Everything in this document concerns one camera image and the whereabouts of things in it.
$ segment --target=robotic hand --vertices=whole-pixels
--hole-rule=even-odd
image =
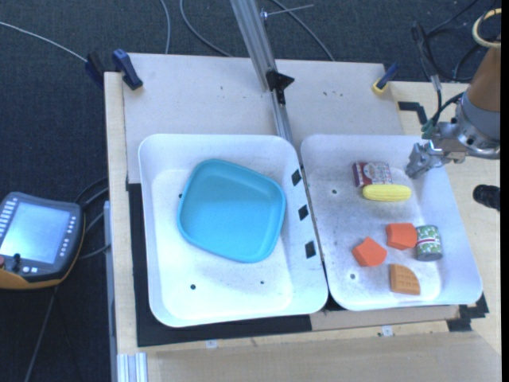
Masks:
[[[500,159],[501,48],[500,42],[478,41],[478,21],[474,25],[474,39],[488,46],[489,50],[467,91],[453,99],[458,99],[455,117],[448,123],[437,123],[433,118],[424,126],[423,138],[429,141],[414,144],[410,162],[405,168],[406,175],[411,178],[420,177],[426,171],[451,161],[463,162],[467,155]]]

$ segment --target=dark carpet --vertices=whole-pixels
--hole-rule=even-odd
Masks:
[[[112,70],[111,54],[220,56],[186,26],[180,0],[168,7],[171,39],[159,0],[0,0],[0,21],[55,41],[86,58],[96,52]],[[410,28],[432,32],[429,47],[443,81],[468,82],[485,49],[474,49],[473,22],[501,0],[277,0],[295,11],[327,52],[288,14],[270,16],[267,32],[276,58],[399,64],[396,80],[427,80]],[[258,0],[272,13],[282,8]],[[247,51],[228,0],[184,0],[186,18],[229,55]],[[486,24],[494,37],[499,24]],[[107,176],[103,92],[84,62],[47,41],[0,24],[0,198],[11,191],[73,201]],[[100,189],[91,188],[91,197]],[[87,208],[89,221],[107,195]],[[102,225],[92,228],[84,254],[104,245]],[[104,255],[78,261],[60,285],[30,380],[108,381]],[[53,289],[0,290],[0,380],[25,380]]]

